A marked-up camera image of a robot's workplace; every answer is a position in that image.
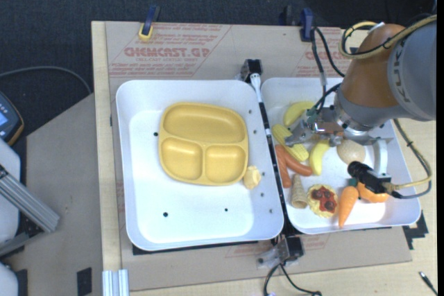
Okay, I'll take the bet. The orange fruit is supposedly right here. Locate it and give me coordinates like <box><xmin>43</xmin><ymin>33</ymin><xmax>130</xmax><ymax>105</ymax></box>
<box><xmin>357</xmin><ymin>181</ymin><xmax>391</xmax><ymax>204</ymax></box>

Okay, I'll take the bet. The brown cardboard board red print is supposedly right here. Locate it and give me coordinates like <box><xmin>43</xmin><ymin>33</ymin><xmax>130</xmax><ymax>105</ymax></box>
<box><xmin>103</xmin><ymin>21</ymin><xmax>414</xmax><ymax>292</ymax></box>

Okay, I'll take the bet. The yellow spaghetti with meatballs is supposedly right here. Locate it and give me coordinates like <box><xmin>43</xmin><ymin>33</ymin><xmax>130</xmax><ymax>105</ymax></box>
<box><xmin>306</xmin><ymin>183</ymin><xmax>339</xmax><ymax>219</ymax></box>

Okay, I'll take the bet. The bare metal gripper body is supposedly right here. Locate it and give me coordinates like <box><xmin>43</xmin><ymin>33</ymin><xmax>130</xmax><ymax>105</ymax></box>
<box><xmin>300</xmin><ymin>108</ymin><xmax>375</xmax><ymax>141</ymax></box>

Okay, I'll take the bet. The yellow divided plate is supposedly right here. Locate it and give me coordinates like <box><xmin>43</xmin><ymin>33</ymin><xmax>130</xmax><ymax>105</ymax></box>
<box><xmin>157</xmin><ymin>101</ymin><xmax>250</xmax><ymax>187</ymax></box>

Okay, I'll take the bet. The black cylinder on white bracket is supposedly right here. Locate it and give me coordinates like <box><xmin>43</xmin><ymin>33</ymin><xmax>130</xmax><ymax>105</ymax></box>
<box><xmin>347</xmin><ymin>137</ymin><xmax>395</xmax><ymax>194</ymax></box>

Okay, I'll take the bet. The orange carrot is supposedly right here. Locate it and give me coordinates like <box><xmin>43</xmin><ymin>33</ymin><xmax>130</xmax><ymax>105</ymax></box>
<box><xmin>337</xmin><ymin>179</ymin><xmax>360</xmax><ymax>229</ymax></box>

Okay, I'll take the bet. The black block with thin wires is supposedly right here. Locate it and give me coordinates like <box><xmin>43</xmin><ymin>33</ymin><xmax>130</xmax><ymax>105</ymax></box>
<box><xmin>238</xmin><ymin>58</ymin><xmax>262</xmax><ymax>81</ymax></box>
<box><xmin>256</xmin><ymin>235</ymin><xmax>306</xmax><ymax>270</ymax></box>

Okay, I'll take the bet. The pale yellow toy food lump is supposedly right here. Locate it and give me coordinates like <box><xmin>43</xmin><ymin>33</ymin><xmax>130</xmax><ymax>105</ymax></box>
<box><xmin>243</xmin><ymin>165</ymin><xmax>262</xmax><ymax>191</ymax></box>

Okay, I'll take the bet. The white plastic tray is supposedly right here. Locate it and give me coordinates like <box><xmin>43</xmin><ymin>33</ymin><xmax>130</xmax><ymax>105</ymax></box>
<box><xmin>115</xmin><ymin>79</ymin><xmax>285</xmax><ymax>252</ymax></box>
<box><xmin>259</xmin><ymin>77</ymin><xmax>422</xmax><ymax>236</ymax></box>

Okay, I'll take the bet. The thin black and white rod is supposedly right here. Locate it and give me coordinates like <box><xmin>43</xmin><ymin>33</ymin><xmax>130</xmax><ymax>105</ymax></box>
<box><xmin>250</xmin><ymin>73</ymin><xmax>290</xmax><ymax>237</ymax></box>

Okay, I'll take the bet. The yellow corn cob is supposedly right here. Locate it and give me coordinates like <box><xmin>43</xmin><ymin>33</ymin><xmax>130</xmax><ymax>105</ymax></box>
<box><xmin>271</xmin><ymin>123</ymin><xmax>310</xmax><ymax>163</ymax></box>

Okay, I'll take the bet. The beige ice cream cone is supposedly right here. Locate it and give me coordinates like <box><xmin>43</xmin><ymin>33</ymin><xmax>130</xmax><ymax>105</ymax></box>
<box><xmin>290</xmin><ymin>173</ymin><xmax>309</xmax><ymax>209</ymax></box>

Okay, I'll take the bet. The beige round bun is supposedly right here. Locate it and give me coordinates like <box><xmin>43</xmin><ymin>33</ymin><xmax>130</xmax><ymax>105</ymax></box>
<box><xmin>336</xmin><ymin>138</ymin><xmax>367</xmax><ymax>166</ymax></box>

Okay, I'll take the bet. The black pen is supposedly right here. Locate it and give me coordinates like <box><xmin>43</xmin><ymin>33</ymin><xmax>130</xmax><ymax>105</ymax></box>
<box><xmin>418</xmin><ymin>271</ymin><xmax>437</xmax><ymax>296</ymax></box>

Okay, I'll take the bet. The orange sausage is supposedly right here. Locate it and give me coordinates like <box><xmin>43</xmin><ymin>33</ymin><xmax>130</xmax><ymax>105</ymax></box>
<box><xmin>275</xmin><ymin>144</ymin><xmax>314</xmax><ymax>177</ymax></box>
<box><xmin>275</xmin><ymin>148</ymin><xmax>293</xmax><ymax>189</ymax></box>

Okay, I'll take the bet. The yellow banana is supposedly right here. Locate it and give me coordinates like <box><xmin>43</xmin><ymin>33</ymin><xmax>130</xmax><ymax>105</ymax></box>
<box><xmin>308</xmin><ymin>139</ymin><xmax>332</xmax><ymax>177</ymax></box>
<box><xmin>283</xmin><ymin>101</ymin><xmax>316</xmax><ymax>128</ymax></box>

